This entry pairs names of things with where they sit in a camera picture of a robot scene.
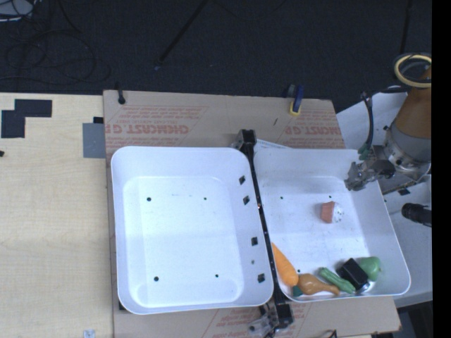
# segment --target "metal bracket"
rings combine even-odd
[[[255,135],[254,130],[240,130],[235,142],[232,144],[236,149],[240,150],[249,161],[249,165],[251,168],[252,181],[254,183],[255,195],[257,198],[257,206],[259,207],[259,215],[261,226],[263,228],[263,233],[265,237],[266,250],[268,252],[269,264],[271,267],[271,273],[274,281],[274,292],[273,292],[273,300],[276,308],[277,328],[286,328],[288,325],[293,323],[293,316],[290,305],[285,300],[285,295],[280,288],[277,278],[276,264],[273,257],[273,251],[271,248],[271,241],[269,239],[268,227],[266,225],[266,219],[263,210],[263,204],[261,202],[260,197],[260,189],[259,182],[257,180],[257,174],[255,172],[254,166],[254,146],[257,143],[257,137]]]
[[[385,157],[382,146],[372,146],[369,155],[362,163],[351,163],[348,178],[345,180],[349,190],[361,190],[369,182],[380,177],[390,179],[395,175],[395,167]]]
[[[273,337],[278,326],[277,313],[275,308],[265,311],[260,307],[261,317],[253,320],[247,325],[249,335],[258,338]]]

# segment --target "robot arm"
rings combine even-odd
[[[400,66],[410,59],[426,60],[430,64],[420,79],[407,79]],[[381,146],[371,145],[370,134],[363,145],[361,163],[353,162],[345,180],[349,190],[365,188],[368,182],[381,178],[391,179],[405,175],[413,181],[419,180],[431,167],[431,59],[428,56],[406,54],[395,63],[395,74],[412,87],[394,121],[386,130]],[[371,97],[365,96],[368,109]]]

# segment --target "black carpet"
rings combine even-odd
[[[0,15],[0,90],[124,90],[330,99],[337,112],[399,82],[401,52],[432,54],[432,0],[28,0]]]

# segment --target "yellow cable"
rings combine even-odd
[[[410,87],[419,87],[419,88],[427,88],[431,87],[431,82],[415,82],[407,79],[401,72],[400,72],[400,65],[404,63],[407,59],[420,59],[427,61],[432,65],[432,59],[429,56],[421,55],[421,54],[414,54],[414,55],[405,55],[399,58],[395,63],[395,75],[400,80],[400,82],[403,82],[406,85],[409,85]]]

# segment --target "black post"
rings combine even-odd
[[[190,17],[190,19],[185,23],[185,25],[183,25],[182,29],[179,31],[179,33],[175,36],[174,40],[169,44],[169,46],[166,48],[166,50],[157,58],[157,60],[155,61],[155,70],[158,70],[161,65],[164,62],[164,59],[166,59],[166,57],[169,55],[169,53],[171,52],[171,50],[176,46],[176,44],[180,41],[180,39],[182,38],[182,36],[186,33],[186,31],[188,30],[188,28],[191,26],[191,24],[193,23],[193,21],[196,19],[196,17],[200,14],[200,12],[202,11],[202,9],[205,7],[206,3],[209,0],[202,0],[202,2],[200,3],[200,5],[197,7],[196,11],[192,14],[192,16]]]

